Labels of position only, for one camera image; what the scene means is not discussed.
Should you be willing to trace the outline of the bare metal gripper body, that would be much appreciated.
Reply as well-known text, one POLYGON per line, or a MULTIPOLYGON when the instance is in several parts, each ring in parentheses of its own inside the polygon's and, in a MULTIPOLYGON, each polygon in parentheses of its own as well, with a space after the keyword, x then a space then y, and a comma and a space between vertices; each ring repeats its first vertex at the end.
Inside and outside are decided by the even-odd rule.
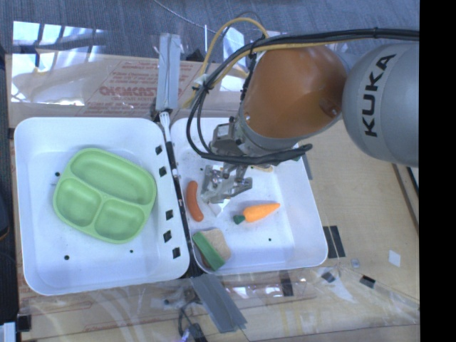
POLYGON ((213 132, 210 149, 222 157, 246 156, 245 137, 236 121, 218 125, 213 132))

